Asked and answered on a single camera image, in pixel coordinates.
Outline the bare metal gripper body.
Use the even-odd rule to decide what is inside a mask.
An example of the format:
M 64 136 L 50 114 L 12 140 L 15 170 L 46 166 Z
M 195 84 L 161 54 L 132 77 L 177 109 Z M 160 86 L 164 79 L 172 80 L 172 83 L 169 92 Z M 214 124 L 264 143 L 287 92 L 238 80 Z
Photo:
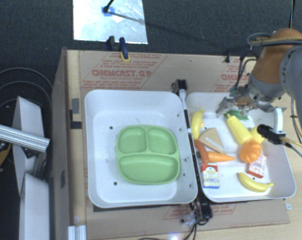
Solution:
M 260 109 L 264 112 L 272 112 L 275 107 L 271 103 L 274 98 L 263 95 L 256 88 L 239 87 L 235 93 L 235 104 L 241 109 L 243 106 L 251 106 L 252 110 Z

